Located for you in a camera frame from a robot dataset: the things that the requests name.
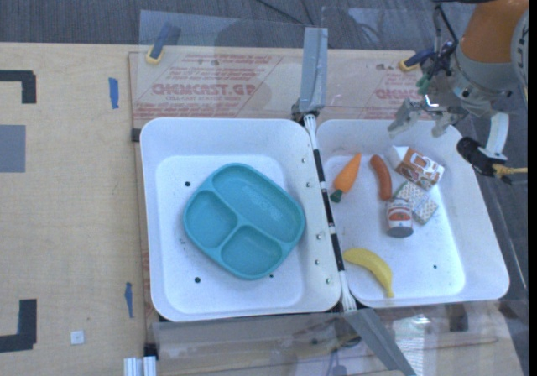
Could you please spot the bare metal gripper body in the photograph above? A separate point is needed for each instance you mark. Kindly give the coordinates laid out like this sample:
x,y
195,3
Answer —
x,y
451,102

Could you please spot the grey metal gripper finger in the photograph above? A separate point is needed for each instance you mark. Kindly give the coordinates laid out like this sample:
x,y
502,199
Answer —
x,y
441,126
403,117

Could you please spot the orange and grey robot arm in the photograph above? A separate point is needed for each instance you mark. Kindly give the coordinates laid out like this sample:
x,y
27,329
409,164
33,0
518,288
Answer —
x,y
495,30

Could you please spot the orange and white carton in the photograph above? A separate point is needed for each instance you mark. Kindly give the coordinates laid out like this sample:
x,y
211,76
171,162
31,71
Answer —
x,y
419,166

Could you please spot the orange sausage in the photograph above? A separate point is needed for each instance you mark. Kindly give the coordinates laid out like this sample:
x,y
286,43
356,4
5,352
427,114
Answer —
x,y
382,178

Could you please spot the white patterned packet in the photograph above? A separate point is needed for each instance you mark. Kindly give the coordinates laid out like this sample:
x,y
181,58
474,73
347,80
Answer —
x,y
421,202

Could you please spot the orange carrot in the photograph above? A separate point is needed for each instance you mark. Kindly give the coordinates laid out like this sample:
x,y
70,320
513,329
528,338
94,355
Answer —
x,y
348,176

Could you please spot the red and white can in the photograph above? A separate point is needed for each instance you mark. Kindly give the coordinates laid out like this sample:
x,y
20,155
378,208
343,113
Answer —
x,y
399,218

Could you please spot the black and white thin rod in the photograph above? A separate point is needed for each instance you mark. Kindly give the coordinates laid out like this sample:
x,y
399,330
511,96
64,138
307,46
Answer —
x,y
323,181

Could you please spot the white plastic tray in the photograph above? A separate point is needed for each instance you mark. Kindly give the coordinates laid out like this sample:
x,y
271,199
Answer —
x,y
444,248
176,290

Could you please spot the yellow banana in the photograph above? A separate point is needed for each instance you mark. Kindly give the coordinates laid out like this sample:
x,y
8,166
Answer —
x,y
373,265

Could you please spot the brown cardboard board red print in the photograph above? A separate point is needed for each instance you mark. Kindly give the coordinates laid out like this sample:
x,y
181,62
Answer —
x,y
218,85

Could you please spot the blue divided plate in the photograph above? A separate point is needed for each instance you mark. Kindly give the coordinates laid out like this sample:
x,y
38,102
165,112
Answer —
x,y
244,221

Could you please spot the black cylinder on white bracket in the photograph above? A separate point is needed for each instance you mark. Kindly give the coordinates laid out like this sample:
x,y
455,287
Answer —
x,y
482,149

